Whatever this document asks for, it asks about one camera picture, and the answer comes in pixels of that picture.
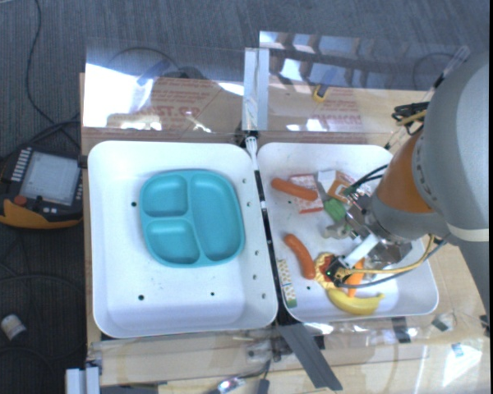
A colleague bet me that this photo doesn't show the white carton with orange print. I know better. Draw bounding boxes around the white carton with orange print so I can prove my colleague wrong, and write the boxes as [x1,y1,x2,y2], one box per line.
[276,258,298,309]

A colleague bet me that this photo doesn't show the orange sausage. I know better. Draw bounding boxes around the orange sausage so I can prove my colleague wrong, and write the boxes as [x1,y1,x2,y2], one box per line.
[270,177,320,203]
[283,233,317,281]

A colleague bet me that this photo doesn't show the red and white carton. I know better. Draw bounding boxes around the red and white carton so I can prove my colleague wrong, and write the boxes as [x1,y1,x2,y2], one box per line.
[288,173,325,215]

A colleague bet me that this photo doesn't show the blue divided plate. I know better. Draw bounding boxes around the blue divided plate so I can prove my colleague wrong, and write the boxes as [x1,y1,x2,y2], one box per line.
[138,169,247,268]

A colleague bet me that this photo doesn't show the orange carrot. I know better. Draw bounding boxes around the orange carrot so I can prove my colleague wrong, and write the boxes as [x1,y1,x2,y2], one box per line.
[347,258,366,299]

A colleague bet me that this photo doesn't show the white plastic tray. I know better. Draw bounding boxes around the white plastic tray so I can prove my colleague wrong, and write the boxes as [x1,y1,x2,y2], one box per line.
[256,141,440,323]
[87,140,279,339]

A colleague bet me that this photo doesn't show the black cylinder on white bracket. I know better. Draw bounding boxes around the black cylinder on white bracket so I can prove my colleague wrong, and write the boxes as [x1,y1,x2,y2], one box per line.
[323,235,381,283]

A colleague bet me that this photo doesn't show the orange and white packet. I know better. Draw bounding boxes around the orange and white packet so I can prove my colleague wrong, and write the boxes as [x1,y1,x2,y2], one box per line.
[326,170,357,203]

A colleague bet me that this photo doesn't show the yellow banana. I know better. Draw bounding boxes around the yellow banana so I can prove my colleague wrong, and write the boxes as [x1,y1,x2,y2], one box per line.
[326,286,386,316]

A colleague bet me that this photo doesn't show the green toy vegetable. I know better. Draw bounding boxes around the green toy vegetable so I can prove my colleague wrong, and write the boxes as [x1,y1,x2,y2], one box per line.
[323,198,348,222]

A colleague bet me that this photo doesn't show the yellow and red pizza slice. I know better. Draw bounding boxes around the yellow and red pizza slice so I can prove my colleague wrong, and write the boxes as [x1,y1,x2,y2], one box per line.
[314,252,343,291]

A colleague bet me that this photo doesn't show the brown cardboard board red print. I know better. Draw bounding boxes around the brown cardboard board red print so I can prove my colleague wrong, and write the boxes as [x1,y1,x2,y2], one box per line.
[80,71,491,387]

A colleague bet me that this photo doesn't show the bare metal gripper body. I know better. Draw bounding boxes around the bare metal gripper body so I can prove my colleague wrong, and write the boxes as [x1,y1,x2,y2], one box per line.
[343,193,381,241]

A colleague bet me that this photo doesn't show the small white can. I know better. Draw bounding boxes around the small white can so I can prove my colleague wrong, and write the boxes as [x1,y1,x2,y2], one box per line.
[0,314,28,341]

